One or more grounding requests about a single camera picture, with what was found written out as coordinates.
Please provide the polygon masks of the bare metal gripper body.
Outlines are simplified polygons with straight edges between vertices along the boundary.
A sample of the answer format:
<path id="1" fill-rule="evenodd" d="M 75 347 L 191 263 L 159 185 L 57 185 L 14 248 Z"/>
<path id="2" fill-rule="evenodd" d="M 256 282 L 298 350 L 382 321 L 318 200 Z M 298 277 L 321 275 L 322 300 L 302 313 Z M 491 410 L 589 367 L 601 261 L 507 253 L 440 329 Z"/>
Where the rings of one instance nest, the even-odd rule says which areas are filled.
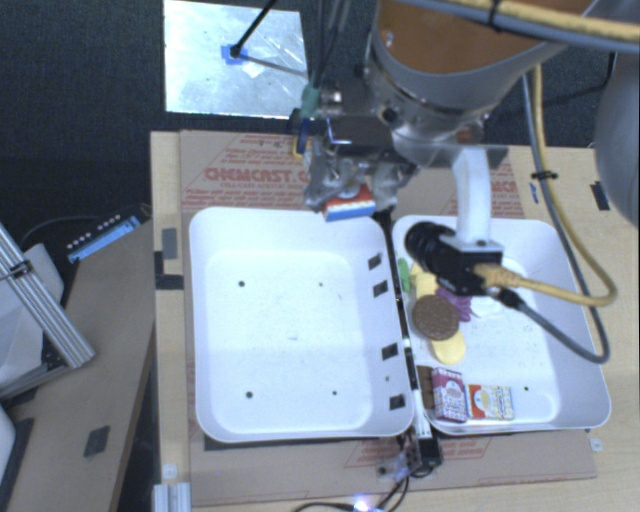
<path id="1" fill-rule="evenodd" d="M 325 160 L 337 158 L 428 165 L 442 147 L 475 143 L 482 136 L 484 112 L 433 109 L 428 105 L 372 106 L 357 98 L 318 97 L 298 111 L 298 156 L 312 161 L 322 150 Z"/>

